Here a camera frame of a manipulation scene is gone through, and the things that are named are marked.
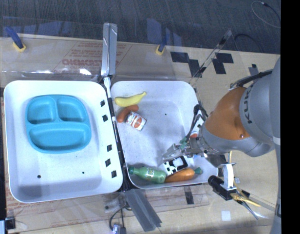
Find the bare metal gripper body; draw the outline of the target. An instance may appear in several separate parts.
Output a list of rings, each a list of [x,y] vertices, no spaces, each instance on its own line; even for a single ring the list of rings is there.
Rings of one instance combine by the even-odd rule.
[[[184,137],[180,141],[180,152],[187,157],[201,156],[206,157],[204,148],[200,145],[198,134],[192,134],[189,138]]]

